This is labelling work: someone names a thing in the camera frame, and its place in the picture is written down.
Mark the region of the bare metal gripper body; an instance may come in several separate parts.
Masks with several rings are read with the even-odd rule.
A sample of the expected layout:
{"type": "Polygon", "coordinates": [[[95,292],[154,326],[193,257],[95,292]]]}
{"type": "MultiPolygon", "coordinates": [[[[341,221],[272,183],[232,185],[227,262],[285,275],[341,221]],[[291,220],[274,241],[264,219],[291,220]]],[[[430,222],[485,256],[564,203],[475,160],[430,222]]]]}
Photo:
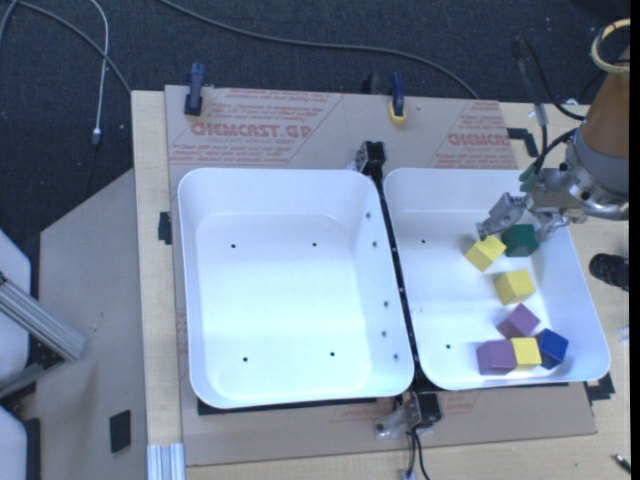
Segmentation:
{"type": "Polygon", "coordinates": [[[587,218],[629,219],[628,196],[612,190],[584,168],[532,168],[524,173],[525,207],[541,219],[575,223],[587,218]]]}

